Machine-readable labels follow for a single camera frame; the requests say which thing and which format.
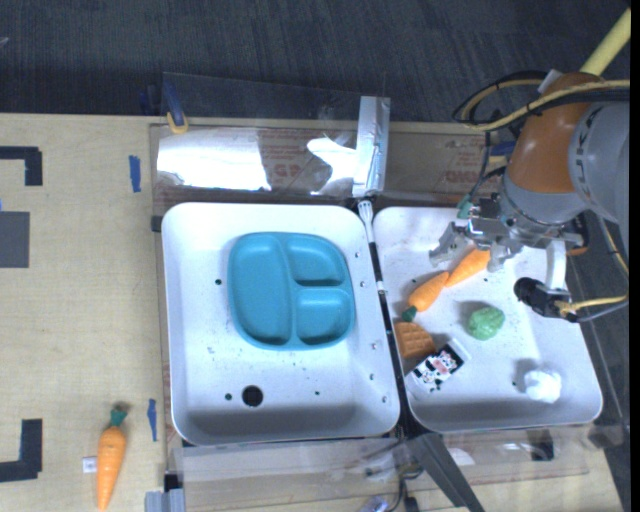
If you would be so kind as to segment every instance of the green ball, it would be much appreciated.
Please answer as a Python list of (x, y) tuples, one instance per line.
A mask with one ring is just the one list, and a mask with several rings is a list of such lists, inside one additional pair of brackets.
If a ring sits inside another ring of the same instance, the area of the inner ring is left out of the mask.
[(504, 325), (504, 313), (492, 306), (474, 311), (469, 318), (467, 329), (469, 334), (479, 340), (493, 338)]

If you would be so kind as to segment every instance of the brown object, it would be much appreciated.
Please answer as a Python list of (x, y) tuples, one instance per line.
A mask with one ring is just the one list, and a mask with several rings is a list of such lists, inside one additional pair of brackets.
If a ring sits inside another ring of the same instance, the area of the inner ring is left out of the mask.
[[(600, 80), (589, 73), (567, 73), (553, 82), (542, 96)], [(567, 163), (568, 148), (573, 131), (588, 106), (589, 103), (570, 103), (527, 119), (507, 169), (515, 185), (541, 193), (574, 191)]]
[(427, 357), (436, 352), (431, 334), (413, 322), (396, 322), (396, 341), (400, 355), (405, 359)]

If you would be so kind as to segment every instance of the carrot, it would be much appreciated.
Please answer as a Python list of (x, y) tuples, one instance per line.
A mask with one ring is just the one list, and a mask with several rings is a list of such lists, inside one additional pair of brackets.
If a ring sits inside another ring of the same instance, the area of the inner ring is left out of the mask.
[(402, 313), (402, 319), (405, 322), (411, 322), (418, 311), (422, 312), (429, 309), (440, 295), (448, 279), (449, 272), (442, 272), (429, 279), (426, 283), (418, 286), (418, 288), (409, 295), (409, 299), (407, 300), (409, 307)]
[(447, 288), (458, 284), (465, 279), (481, 272), (487, 268), (487, 263), (491, 259), (491, 253), (489, 251), (481, 251), (474, 248), (469, 254), (467, 254), (462, 261), (458, 263), (458, 266), (451, 272), (451, 276), (445, 283)]
[(96, 487), (100, 511), (106, 510), (109, 505), (124, 459), (127, 439), (120, 425), (126, 416), (125, 411), (113, 409), (111, 411), (111, 426), (102, 433), (98, 442)]

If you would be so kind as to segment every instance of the yellow tube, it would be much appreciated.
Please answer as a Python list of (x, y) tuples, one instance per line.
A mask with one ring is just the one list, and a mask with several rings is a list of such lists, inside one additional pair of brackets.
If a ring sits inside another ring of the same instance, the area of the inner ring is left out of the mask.
[(630, 38), (631, 8), (628, 8), (580, 68), (580, 71), (600, 76)]

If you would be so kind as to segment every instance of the gray square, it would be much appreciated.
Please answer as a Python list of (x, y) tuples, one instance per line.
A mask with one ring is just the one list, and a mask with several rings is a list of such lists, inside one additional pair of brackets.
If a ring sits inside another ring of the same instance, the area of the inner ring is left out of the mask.
[(29, 212), (0, 212), (0, 268), (29, 267)]

